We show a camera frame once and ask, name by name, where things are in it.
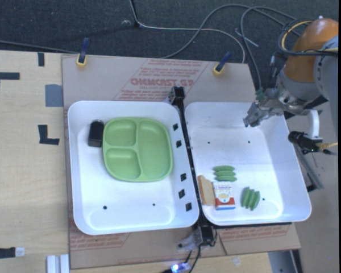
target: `cardboard sheet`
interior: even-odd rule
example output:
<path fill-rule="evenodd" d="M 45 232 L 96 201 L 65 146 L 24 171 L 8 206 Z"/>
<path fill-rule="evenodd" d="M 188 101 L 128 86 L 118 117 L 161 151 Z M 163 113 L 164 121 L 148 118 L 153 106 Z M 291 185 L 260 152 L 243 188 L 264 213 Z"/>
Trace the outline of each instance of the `cardboard sheet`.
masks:
<path fill-rule="evenodd" d="M 217 62 L 88 56 L 86 65 L 78 67 L 76 57 L 63 55 L 62 58 L 71 268 L 184 260 L 188 252 L 178 252 L 177 241 L 192 232 L 190 227 L 96 236 L 86 235 L 76 227 L 66 122 L 68 108 L 81 100 L 166 101 L 173 86 L 184 87 L 185 106 L 196 101 L 251 102 L 255 99 L 255 89 L 248 66 L 227 63 L 222 74 L 215 76 L 212 69 Z M 234 227 L 218 230 L 216 245 L 202 251 L 201 258 L 299 247 L 293 224 Z"/>

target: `wooden table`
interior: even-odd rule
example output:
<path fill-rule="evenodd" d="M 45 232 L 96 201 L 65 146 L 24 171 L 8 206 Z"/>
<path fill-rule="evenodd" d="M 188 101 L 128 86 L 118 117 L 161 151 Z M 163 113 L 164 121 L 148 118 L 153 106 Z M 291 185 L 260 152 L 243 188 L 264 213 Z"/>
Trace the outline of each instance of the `wooden table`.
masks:
<path fill-rule="evenodd" d="M 0 248 L 24 247 L 25 256 L 0 259 L 0 272 L 45 272 L 48 255 L 69 253 L 63 107 L 45 105 L 45 86 L 62 85 L 61 54 L 0 51 L 0 72 L 20 80 L 0 84 Z M 39 144 L 39 125 L 59 144 Z M 193 272 L 272 272 L 268 253 L 200 258 Z M 71 272 L 162 272 L 172 262 Z"/>

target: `white tray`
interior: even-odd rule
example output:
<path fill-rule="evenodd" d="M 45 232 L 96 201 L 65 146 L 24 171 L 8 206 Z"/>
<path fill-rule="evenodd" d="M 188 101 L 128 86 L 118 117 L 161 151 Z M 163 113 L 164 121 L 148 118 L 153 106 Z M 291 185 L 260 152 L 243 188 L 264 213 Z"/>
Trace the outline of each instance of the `white tray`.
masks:
<path fill-rule="evenodd" d="M 156 182 L 117 180 L 106 171 L 102 149 L 88 146 L 90 124 L 119 117 L 146 117 L 169 132 L 173 170 Z M 199 217 L 180 117 L 165 102 L 78 101 L 68 110 L 73 214 L 77 227 L 99 235 L 185 228 Z"/>
<path fill-rule="evenodd" d="M 202 205 L 215 225 L 254 225 L 306 220 L 311 204 L 293 145 L 288 141 L 285 118 L 271 117 L 260 126 L 245 127 L 251 103 L 194 102 L 185 118 L 197 175 L 214 180 L 213 167 L 231 165 L 236 208 L 216 210 Z M 242 190 L 260 191 L 253 211 L 241 207 Z"/>

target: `black object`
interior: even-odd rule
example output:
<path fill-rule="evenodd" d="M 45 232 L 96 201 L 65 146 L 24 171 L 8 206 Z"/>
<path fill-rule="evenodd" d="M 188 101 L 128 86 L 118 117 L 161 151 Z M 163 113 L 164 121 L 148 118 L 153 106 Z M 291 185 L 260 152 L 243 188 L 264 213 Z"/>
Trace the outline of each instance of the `black object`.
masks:
<path fill-rule="evenodd" d="M 214 225 L 211 224 L 205 217 L 202 211 L 202 201 L 201 197 L 199 195 L 198 187 L 197 187 L 197 177 L 196 173 L 194 171 L 194 163 L 192 158 L 192 152 L 191 152 L 191 146 L 189 142 L 189 136 L 188 136 L 188 130 L 187 130 L 187 124 L 185 119 L 185 113 L 184 113 L 184 98 L 185 98 L 185 92 L 183 87 L 174 86 L 172 87 L 172 90 L 170 92 L 170 103 L 173 106 L 177 106 L 180 111 L 180 119 L 181 119 L 181 126 L 183 131 L 183 136 L 185 139 L 185 144 L 187 147 L 187 153 L 188 153 L 188 161 L 191 166 L 191 173 L 193 178 L 193 184 L 196 190 L 196 196 L 197 196 L 197 202 L 199 207 L 199 219 L 194 224 L 193 228 L 196 229 L 198 227 L 201 228 L 201 234 L 202 234 L 202 244 L 201 245 L 210 245 L 214 246 L 216 242 L 216 237 L 214 235 Z"/>
<path fill-rule="evenodd" d="M 102 134 L 104 124 L 101 120 L 96 119 L 91 123 L 88 144 L 90 147 L 102 147 Z"/>
<path fill-rule="evenodd" d="M 305 155 L 309 152 L 319 152 L 319 147 L 316 143 L 321 143 L 321 139 L 310 139 L 305 136 L 305 133 L 299 131 L 291 131 L 288 135 L 291 143 L 301 148 L 302 153 Z"/>

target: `small box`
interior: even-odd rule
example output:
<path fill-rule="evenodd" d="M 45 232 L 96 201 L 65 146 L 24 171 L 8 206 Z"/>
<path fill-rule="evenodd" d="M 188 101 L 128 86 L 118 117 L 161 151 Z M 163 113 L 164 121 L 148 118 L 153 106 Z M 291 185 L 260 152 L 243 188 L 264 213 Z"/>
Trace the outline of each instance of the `small box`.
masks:
<path fill-rule="evenodd" d="M 216 210 L 235 209 L 235 199 L 230 181 L 214 181 L 212 187 Z"/>

